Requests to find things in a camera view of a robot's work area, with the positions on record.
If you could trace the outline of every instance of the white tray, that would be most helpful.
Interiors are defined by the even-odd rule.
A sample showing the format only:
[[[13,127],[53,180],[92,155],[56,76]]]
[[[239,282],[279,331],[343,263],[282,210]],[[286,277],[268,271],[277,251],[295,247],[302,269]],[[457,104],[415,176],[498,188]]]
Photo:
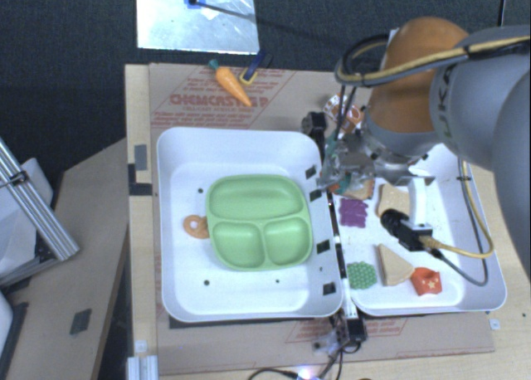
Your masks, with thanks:
[[[312,202],[319,151],[295,132],[174,128],[158,139],[162,297],[184,322],[324,317],[341,305],[343,290],[326,196]],[[308,200],[314,248],[301,265],[261,272],[224,266],[210,240],[192,238],[184,217],[205,216],[206,194],[219,178],[273,173],[295,181]],[[329,250],[317,252],[319,243]]]
[[[466,211],[460,181],[457,180],[459,171],[456,157],[440,144],[430,152],[429,158],[418,163],[416,168],[436,177],[436,180],[426,188],[426,221],[433,227],[433,236],[446,244],[469,251],[479,251]],[[410,252],[398,244],[398,239],[392,237],[382,227],[380,218],[376,215],[378,188],[383,183],[383,180],[378,179],[373,199],[365,201],[368,204],[365,228],[339,226],[345,263],[365,261],[377,269],[378,283],[366,290],[351,290],[353,302],[363,312],[374,316],[493,310],[504,304],[507,290],[495,254],[486,260],[489,282],[486,286],[479,287],[464,280],[444,262],[424,251]],[[338,211],[340,198],[335,197],[334,200]],[[475,201],[480,207],[476,193]],[[486,240],[484,237],[481,238],[486,250],[488,248]],[[425,266],[439,271],[443,291],[438,295],[418,296],[409,280],[395,286],[383,285],[377,250],[380,243],[415,267]],[[443,252],[450,261],[472,278],[483,280],[483,266],[480,260],[458,256],[449,251]]]

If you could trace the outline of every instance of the silver metal sheet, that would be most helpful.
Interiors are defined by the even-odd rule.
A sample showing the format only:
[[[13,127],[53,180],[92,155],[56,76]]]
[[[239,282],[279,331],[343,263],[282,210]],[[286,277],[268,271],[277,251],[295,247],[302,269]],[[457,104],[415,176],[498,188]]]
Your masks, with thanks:
[[[253,0],[137,0],[140,48],[256,54]]]

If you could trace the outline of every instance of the toy carrot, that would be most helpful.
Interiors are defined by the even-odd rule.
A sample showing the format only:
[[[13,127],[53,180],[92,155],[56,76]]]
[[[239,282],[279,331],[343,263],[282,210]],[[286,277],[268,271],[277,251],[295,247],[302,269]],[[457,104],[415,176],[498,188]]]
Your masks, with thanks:
[[[216,71],[217,83],[221,85],[230,95],[241,101],[247,107],[251,107],[251,100],[232,74],[228,67],[220,67],[217,60],[210,60],[208,66]]]

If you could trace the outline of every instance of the yellow cable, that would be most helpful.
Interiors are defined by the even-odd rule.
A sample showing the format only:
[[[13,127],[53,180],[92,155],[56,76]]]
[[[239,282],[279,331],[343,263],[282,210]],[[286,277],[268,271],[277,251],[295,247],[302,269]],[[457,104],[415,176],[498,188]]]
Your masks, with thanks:
[[[468,167],[465,161],[461,161],[461,166],[463,168],[463,173],[466,176]],[[420,236],[419,240],[424,246],[430,247],[431,249],[442,249],[446,251],[453,251],[454,253],[458,253],[459,255],[473,257],[476,259],[485,259],[494,253],[494,243],[492,242],[492,237],[490,236],[486,225],[481,220],[480,213],[478,211],[477,206],[474,203],[474,198],[472,197],[472,190],[470,188],[469,181],[466,181],[466,180],[465,180],[465,190],[466,190],[466,195],[468,196],[468,200],[470,202],[470,207],[472,208],[472,212],[474,213],[474,218],[477,221],[478,225],[480,226],[480,229],[483,232],[483,234],[485,234],[485,238],[487,242],[489,243],[489,250],[487,250],[487,252],[485,253],[474,253],[471,251],[460,249],[459,247],[453,247],[453,246],[449,246],[447,244],[441,243],[440,241],[430,236]]]
[[[353,73],[352,75],[347,75],[343,72],[340,66],[337,71],[337,76],[340,80],[347,81],[347,82],[357,81],[361,84],[362,81],[384,79],[388,76],[399,75],[405,71],[410,71],[417,67],[421,67],[421,66],[424,66],[424,65],[436,62],[436,61],[444,61],[444,60],[448,60],[448,59],[455,58],[455,57],[468,56],[470,54],[477,54],[482,51],[498,50],[505,46],[511,46],[514,44],[519,44],[522,42],[529,41],[529,39],[530,39],[530,36],[526,35],[523,37],[514,37],[514,38],[499,39],[496,41],[480,42],[477,44],[471,44],[467,47],[460,46],[458,48],[453,48],[451,50],[441,51],[435,54],[430,54],[429,56],[424,56],[419,59],[404,63],[402,65],[392,67],[390,69],[385,69],[383,71],[377,71],[373,73],[367,73],[365,75],[362,75],[360,73]]]

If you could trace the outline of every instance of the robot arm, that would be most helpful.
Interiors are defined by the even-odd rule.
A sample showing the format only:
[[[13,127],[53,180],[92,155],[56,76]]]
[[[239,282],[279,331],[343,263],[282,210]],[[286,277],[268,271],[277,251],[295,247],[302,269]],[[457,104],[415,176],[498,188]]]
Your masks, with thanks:
[[[343,85],[378,86],[356,134],[329,141],[321,187],[346,178],[357,188],[373,177],[405,185],[410,166],[442,142],[494,172],[529,275],[529,26],[467,36],[442,19],[415,19],[388,44],[381,68],[360,75],[339,62]]]

